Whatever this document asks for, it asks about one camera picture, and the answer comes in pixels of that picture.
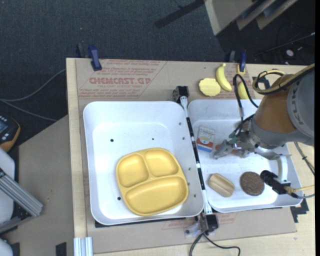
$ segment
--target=brown disc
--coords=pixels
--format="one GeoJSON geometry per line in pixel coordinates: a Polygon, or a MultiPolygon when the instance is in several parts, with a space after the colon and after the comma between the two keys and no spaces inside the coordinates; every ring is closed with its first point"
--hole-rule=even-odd
{"type": "Polygon", "coordinates": [[[240,186],[250,196],[259,196],[265,189],[265,184],[260,175],[253,171],[247,171],[241,175],[240,186]]]}

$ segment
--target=yellow round object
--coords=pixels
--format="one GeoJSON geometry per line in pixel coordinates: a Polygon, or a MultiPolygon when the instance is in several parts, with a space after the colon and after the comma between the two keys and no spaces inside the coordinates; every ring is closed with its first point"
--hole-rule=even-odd
{"type": "Polygon", "coordinates": [[[200,91],[206,96],[216,96],[220,93],[221,86],[214,78],[205,78],[199,83],[200,91]]]}

